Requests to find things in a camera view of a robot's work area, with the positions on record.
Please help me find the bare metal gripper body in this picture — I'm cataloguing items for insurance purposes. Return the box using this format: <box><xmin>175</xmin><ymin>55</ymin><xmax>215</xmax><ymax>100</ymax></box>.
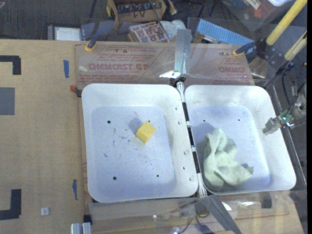
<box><xmin>292</xmin><ymin>91</ymin><xmax>307</xmax><ymax>121</ymax></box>

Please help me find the white plastic tray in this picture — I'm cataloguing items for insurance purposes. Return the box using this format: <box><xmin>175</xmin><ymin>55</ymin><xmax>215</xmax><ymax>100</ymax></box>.
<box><xmin>184</xmin><ymin>84</ymin><xmax>297</xmax><ymax>196</ymax></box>
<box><xmin>81</xmin><ymin>83</ymin><xmax>199</xmax><ymax>204</ymax></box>

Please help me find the pale green cloth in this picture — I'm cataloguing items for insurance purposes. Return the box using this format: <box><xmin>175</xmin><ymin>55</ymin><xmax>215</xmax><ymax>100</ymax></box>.
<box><xmin>202</xmin><ymin>128</ymin><xmax>254</xmax><ymax>192</ymax></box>

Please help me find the thin black and white rod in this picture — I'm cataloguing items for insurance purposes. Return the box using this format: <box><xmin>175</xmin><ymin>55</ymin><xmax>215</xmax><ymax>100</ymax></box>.
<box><xmin>175</xmin><ymin>81</ymin><xmax>208</xmax><ymax>198</ymax></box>

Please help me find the yellow cube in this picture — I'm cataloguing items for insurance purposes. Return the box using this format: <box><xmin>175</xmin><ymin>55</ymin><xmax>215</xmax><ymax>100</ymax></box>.
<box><xmin>135</xmin><ymin>120</ymin><xmax>157</xmax><ymax>144</ymax></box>

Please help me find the brown cardboard board red print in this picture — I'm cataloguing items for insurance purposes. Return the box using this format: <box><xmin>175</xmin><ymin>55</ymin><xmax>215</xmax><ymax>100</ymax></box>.
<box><xmin>74</xmin><ymin>41</ymin><xmax>293</xmax><ymax>226</ymax></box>

